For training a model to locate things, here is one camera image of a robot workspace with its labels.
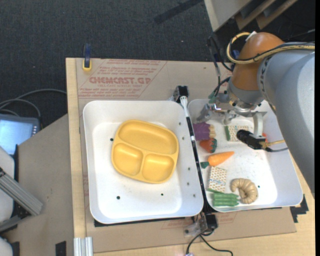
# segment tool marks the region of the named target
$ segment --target croissant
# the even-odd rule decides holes
[[[256,185],[247,178],[236,178],[231,182],[231,191],[235,192],[238,188],[241,202],[243,204],[251,204],[258,197],[258,189]]]

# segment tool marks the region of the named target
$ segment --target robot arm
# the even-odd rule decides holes
[[[236,63],[228,83],[234,111],[243,115],[263,100],[270,104],[315,196],[315,45],[286,44],[273,34],[260,32],[247,38],[238,59],[228,57]]]

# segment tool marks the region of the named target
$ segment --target black floor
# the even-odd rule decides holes
[[[297,1],[262,31],[286,41],[314,41],[314,32],[304,33],[315,29],[315,2]],[[84,43],[91,44],[93,58],[211,61],[206,43],[212,28],[203,0],[2,0],[0,24],[0,102],[33,90],[65,91],[65,58],[82,57]],[[243,30],[260,31],[255,21]],[[231,19],[215,33],[222,57],[238,32]],[[39,108],[44,127],[67,113],[62,93],[23,99]],[[25,102],[5,109],[37,116]]]

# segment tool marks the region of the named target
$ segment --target monitor screen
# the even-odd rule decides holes
[[[0,120],[0,146],[13,155],[16,145],[20,145],[32,136],[33,124],[14,120]]]

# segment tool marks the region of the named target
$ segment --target yellow plate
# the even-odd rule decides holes
[[[128,120],[116,132],[111,161],[127,177],[159,184],[171,178],[178,153],[178,139],[171,130],[146,121]]]

